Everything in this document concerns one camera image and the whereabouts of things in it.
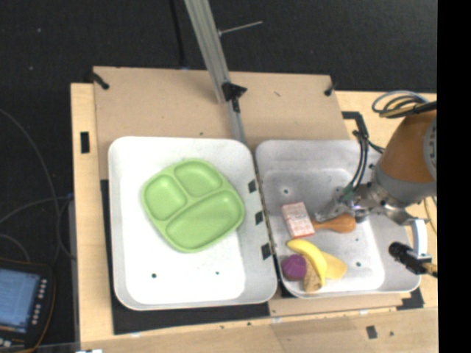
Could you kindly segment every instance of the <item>white plastic tray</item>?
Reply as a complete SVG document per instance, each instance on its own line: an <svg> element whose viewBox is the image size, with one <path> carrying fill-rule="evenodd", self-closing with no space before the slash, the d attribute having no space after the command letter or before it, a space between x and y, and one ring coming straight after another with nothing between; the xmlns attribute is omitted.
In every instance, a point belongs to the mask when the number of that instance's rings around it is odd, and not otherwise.
<svg viewBox="0 0 471 353"><path fill-rule="evenodd" d="M113 278L118 299L134 310L261 303L276 291L272 257L249 149L235 140L119 138L109 153ZM173 249L152 226L141 203L151 176L188 158L211 163L235 187L246 215L242 225L201 252Z"/></svg>

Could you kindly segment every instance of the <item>black cable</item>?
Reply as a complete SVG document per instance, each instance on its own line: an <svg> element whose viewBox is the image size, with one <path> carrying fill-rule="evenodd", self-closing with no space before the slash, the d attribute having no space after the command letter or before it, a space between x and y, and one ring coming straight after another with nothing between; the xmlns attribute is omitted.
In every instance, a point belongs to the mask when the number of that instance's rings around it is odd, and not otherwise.
<svg viewBox="0 0 471 353"><path fill-rule="evenodd" d="M355 184L355 181L357 180L358 175L361 172L361 169L363 167L363 161L364 161L364 148L363 148L364 144L363 144L363 141L359 140L359 144L360 144L360 161L358 162L358 167L356 168L355 175L353 176L352 180L350 180L350 182L348 183L348 185L352 188L354 187L353 185Z"/></svg>
<svg viewBox="0 0 471 353"><path fill-rule="evenodd" d="M387 97L399 95L388 101L382 109L377 108L380 101ZM436 101L430 102L421 95L408 90L394 90L384 93L372 104L372 110L379 113L381 117L388 119L404 118L412 114L420 114L436 110Z"/></svg>
<svg viewBox="0 0 471 353"><path fill-rule="evenodd" d="M6 234L1 234L0 233L0 238L4 238L4 239L7 239L9 240L10 242L13 242L22 252L23 252L23 255L26 259L26 261L28 263L31 262L31 259L29 258L29 254L28 254L28 251L23 247L23 245L21 243L19 243L15 238L13 237L10 237L9 235L6 235Z"/></svg>
<svg viewBox="0 0 471 353"><path fill-rule="evenodd" d="M369 144L369 146L371 146L375 151L377 151L379 154L382 154L382 153L384 153L384 151L385 151L385 148L383 148L382 146L378 146L378 145L372 143L370 140L368 140L368 144Z"/></svg>
<svg viewBox="0 0 471 353"><path fill-rule="evenodd" d="M177 14L177 9L175 7L175 0L169 0L169 6L170 6L171 18L174 24L175 37L177 38L178 58L179 58L178 63L180 64L181 68L186 68L188 67L188 64L186 61L185 49L183 46L182 33L180 31L180 25L178 22L178 14Z"/></svg>
<svg viewBox="0 0 471 353"><path fill-rule="evenodd" d="M46 163L44 162L44 159L43 159L43 156L41 155L40 151L39 151L39 148L38 146L36 145L36 143L34 142L34 140L31 138L31 136L29 135L29 133L25 130L25 128L23 128L23 126L15 119L13 118L9 113L7 113L6 111L4 111L3 109L0 109L0 113L2 115L4 115L5 117L7 117L12 123L14 123L16 125L16 127L21 131L21 133L23 133L23 135L25 136L25 138L28 140L29 144L31 145L31 147L33 148L34 152L36 153L38 159L39 159L39 162L41 164L41 167L43 168L43 171L44 171L44 174L46 175L46 179L47 179L47 182L48 182L48 185L49 185L49 188L50 188L50 191L51 191L51 194L52 194L52 197L51 197L51 201L54 202L54 208L56 210L56 216L57 216L57 221L56 221L56 235L57 235L57 245L59 247L60 250L62 250L67 256L69 259L71 260L75 260L75 257L73 255L70 254L70 252L68 252L67 248L65 247L64 243L62 242L62 239L60 238L60 221L62 219L62 214L64 213L65 211L65 208L66 206L70 203L71 199L69 199L66 203L65 203L65 206L61 209L59 207L59 198L57 197L57 194L56 194L56 191L55 191L55 188L54 188L54 184L52 183L52 179L51 179L51 176L49 175L49 170L46 166ZM57 260L57 256L58 256L58 253L56 252L56 256L54 257L54 262Z"/></svg>
<svg viewBox="0 0 471 353"><path fill-rule="evenodd" d="M35 151L36 156L38 157L39 162L41 164L41 167L44 170L44 174L46 175L47 182L48 182L51 194L52 194L52 198L54 199L54 207L55 207L56 213L59 214L59 212L60 212L60 210L59 210L59 201L57 200L56 190L54 189L54 185L52 183L51 176L49 175L49 170L48 170L48 168L47 168L47 166L44 162L43 156L39 152L38 146L36 145L34 140L31 138L29 133L25 130L25 128L23 128L23 126L21 124L19 124L15 118L13 118L9 113L7 113L3 109L0 109L0 113L2 115L6 116L12 123L14 123L17 126L17 128L21 131L21 133L23 133L23 135L25 136L25 138L28 140L29 144L31 145L31 147Z"/></svg>
<svg viewBox="0 0 471 353"><path fill-rule="evenodd" d="M57 265L57 259L59 258L59 253L62 251L70 260L76 260L76 257L70 253L69 250L65 247L65 244L62 240L61 234L60 234L60 222L62 221L63 214L69 204L72 202L72 199L67 200L62 208L60 208L60 213L59 216L57 217L57 222L55 226L56 230L56 238L57 238L57 248L56 248L56 253L54 256L53 260L53 266L55 267Z"/></svg>
<svg viewBox="0 0 471 353"><path fill-rule="evenodd" d="M70 199L70 197L68 197L68 196L57 197L57 200L68 200L68 199ZM30 207L34 207L36 205L45 204L47 202L53 202L53 201L54 201L54 198L51 197L51 198L48 198L48 199L41 199L41 200L37 200L36 202L30 202L28 204L22 205L21 207L16 208L12 212L10 212L7 215L5 215L4 217L0 218L0 225L3 224L7 219L13 217L17 213L22 212L23 210L26 210Z"/></svg>
<svg viewBox="0 0 471 353"><path fill-rule="evenodd" d="M356 186L353 188L353 191L356 191L358 189L358 187L360 186L361 184L361 181L363 180L363 176L365 174L365 170L366 170L366 164L368 163L368 143L364 143L363 144L363 147L364 147L364 154L363 154L363 165L361 166L361 173L360 173L360 177L358 178L358 181L356 183Z"/></svg>

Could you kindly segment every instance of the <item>black clip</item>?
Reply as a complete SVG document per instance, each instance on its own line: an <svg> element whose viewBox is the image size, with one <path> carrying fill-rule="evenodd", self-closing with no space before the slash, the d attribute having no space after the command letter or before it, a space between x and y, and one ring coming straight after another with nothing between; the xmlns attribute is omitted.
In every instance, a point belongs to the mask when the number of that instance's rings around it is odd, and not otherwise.
<svg viewBox="0 0 471 353"><path fill-rule="evenodd" d="M110 85L107 84L103 78L101 78L98 74L94 73L93 71L88 72L84 76L84 81L87 83L93 84L96 82L98 85L100 85L103 89L107 90L110 88Z"/></svg>
<svg viewBox="0 0 471 353"><path fill-rule="evenodd" d="M241 112L241 108L238 104L238 99L247 91L247 88L231 84L230 82L225 82L222 84L222 92L226 101L232 101L233 109L236 113Z"/></svg>
<svg viewBox="0 0 471 353"><path fill-rule="evenodd" d="M332 77L332 83L330 84L330 87L324 91L324 94L329 97L332 95L333 91L337 88L337 81Z"/></svg>
<svg viewBox="0 0 471 353"><path fill-rule="evenodd" d="M365 140L368 140L369 133L368 129L366 128L365 121L363 120L362 114L360 114L358 111L342 111L341 114L343 119L355 119L360 137Z"/></svg>

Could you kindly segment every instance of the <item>gray metal sink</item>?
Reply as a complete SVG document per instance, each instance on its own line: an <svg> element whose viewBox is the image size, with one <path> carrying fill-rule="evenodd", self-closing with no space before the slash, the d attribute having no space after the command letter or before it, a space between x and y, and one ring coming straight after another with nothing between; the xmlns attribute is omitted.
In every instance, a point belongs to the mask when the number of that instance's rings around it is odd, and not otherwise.
<svg viewBox="0 0 471 353"><path fill-rule="evenodd" d="M375 165L379 154L369 151ZM333 197L353 177L359 161L359 145L354 140L269 140L255 152L267 223L278 262L294 252L286 246L291 239L281 206L304 202L310 216ZM367 169L364 182L371 179ZM355 230L341 234L319 230L305 238L322 251L342 259L347 273L338 280L327 280L315 293L306 293L302 282L288 281L286 289L299 298L349 296L353 294L407 292L419 285L420 278L394 261L388 253L392 242L411 245L405 227L383 215L370 215Z"/></svg>

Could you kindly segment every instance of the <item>small box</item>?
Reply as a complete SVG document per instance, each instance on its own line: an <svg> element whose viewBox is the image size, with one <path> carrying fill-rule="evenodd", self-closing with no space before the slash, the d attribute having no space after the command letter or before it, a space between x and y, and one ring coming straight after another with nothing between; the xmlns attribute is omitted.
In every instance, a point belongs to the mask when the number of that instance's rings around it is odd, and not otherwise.
<svg viewBox="0 0 471 353"><path fill-rule="evenodd" d="M281 212L288 225L289 234L293 239L314 234L314 226L304 202L284 204L281 206Z"/></svg>

